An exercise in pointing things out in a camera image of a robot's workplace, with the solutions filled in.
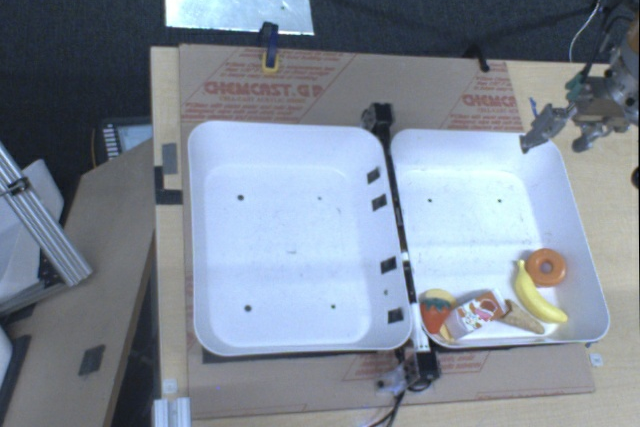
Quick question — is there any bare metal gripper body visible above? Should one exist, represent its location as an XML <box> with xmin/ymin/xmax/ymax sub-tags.
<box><xmin>574</xmin><ymin>58</ymin><xmax>640</xmax><ymax>125</ymax></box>

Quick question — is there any white plastic tray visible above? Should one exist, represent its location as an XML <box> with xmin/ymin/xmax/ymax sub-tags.
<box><xmin>187</xmin><ymin>119</ymin><xmax>414</xmax><ymax>358</ymax></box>
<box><xmin>389</xmin><ymin>128</ymin><xmax>611</xmax><ymax>349</ymax></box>

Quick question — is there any orange doughnut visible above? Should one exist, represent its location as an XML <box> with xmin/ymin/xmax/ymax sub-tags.
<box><xmin>524</xmin><ymin>248</ymin><xmax>569</xmax><ymax>288</ymax></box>

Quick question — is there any yellow banana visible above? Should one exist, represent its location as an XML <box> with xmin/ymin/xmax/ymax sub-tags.
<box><xmin>513</xmin><ymin>258</ymin><xmax>570</xmax><ymax>325</ymax></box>

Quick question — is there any thin black and white rod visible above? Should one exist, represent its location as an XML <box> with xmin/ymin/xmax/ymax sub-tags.
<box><xmin>378</xmin><ymin>128</ymin><xmax>427</xmax><ymax>352</ymax></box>

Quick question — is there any brown ice cream cone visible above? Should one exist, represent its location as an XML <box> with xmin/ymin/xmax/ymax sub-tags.
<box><xmin>498</xmin><ymin>298</ymin><xmax>547</xmax><ymax>336</ymax></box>

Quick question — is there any yellow round toy food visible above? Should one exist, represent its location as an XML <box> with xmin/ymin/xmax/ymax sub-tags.
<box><xmin>422</xmin><ymin>288</ymin><xmax>458</xmax><ymax>345</ymax></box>

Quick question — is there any white and brown carton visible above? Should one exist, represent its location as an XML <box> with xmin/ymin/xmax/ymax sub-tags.
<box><xmin>443</xmin><ymin>289</ymin><xmax>509</xmax><ymax>342</ymax></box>

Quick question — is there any red strawberry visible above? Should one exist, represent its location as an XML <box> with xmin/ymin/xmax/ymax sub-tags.
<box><xmin>418</xmin><ymin>295</ymin><xmax>454</xmax><ymax>336</ymax></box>

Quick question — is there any brown cardboard board red print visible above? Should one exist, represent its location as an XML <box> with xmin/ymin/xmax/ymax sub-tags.
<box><xmin>178</xmin><ymin>43</ymin><xmax>597</xmax><ymax>421</ymax></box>

